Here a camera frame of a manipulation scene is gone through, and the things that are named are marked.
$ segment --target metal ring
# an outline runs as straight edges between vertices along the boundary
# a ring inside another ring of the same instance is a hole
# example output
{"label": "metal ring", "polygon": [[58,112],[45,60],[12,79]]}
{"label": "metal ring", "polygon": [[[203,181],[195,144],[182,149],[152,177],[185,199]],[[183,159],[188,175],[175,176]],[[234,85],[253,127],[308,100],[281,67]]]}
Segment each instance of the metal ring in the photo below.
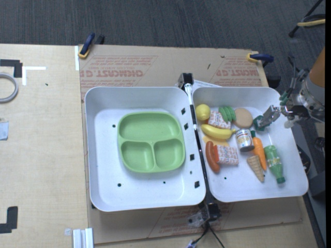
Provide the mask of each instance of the metal ring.
{"label": "metal ring", "polygon": [[17,95],[17,92],[19,90],[19,85],[17,84],[17,82],[16,82],[16,80],[15,80],[14,77],[12,77],[11,75],[8,75],[6,73],[0,73],[0,78],[6,78],[6,79],[12,81],[12,83],[15,86],[14,92],[9,97],[0,98],[0,103],[7,103],[7,102],[13,100],[14,97]]}

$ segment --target hot dog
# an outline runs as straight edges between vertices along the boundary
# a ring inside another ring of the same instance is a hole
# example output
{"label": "hot dog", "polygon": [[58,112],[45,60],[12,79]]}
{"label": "hot dog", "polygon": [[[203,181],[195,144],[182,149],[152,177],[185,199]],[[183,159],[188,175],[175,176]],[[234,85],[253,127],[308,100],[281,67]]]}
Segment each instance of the hot dog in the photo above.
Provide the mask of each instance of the hot dog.
{"label": "hot dog", "polygon": [[206,157],[207,157],[207,162],[208,162],[210,168],[214,172],[218,173],[220,170],[220,166],[219,166],[219,164],[216,163],[213,147],[214,147],[213,142],[208,141],[206,143]]}

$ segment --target banana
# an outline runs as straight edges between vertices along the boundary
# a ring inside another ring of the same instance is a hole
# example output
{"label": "banana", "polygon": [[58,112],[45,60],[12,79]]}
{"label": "banana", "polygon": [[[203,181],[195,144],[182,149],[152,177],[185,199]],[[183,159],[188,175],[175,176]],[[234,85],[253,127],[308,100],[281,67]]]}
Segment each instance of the banana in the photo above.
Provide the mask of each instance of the banana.
{"label": "banana", "polygon": [[218,129],[208,124],[202,124],[201,129],[206,135],[221,140],[229,139],[236,132],[235,129]]}

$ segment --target yellow lemon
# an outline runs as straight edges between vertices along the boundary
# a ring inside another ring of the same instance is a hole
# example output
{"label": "yellow lemon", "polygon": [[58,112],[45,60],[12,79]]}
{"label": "yellow lemon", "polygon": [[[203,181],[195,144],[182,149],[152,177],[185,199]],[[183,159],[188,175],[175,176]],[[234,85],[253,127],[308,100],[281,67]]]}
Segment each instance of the yellow lemon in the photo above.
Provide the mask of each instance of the yellow lemon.
{"label": "yellow lemon", "polygon": [[206,104],[198,105],[195,108],[195,115],[198,120],[206,120],[210,117],[210,107]]}

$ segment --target waffle cone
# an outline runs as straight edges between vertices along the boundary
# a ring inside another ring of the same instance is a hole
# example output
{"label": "waffle cone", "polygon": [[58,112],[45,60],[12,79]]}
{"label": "waffle cone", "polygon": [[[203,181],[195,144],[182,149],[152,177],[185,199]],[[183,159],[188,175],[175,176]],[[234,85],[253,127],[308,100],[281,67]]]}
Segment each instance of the waffle cone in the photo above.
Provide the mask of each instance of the waffle cone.
{"label": "waffle cone", "polygon": [[261,181],[264,182],[264,175],[263,175],[263,170],[260,164],[260,158],[258,155],[251,156],[247,158],[247,163],[249,166],[252,168],[254,171],[255,175],[257,178]]}

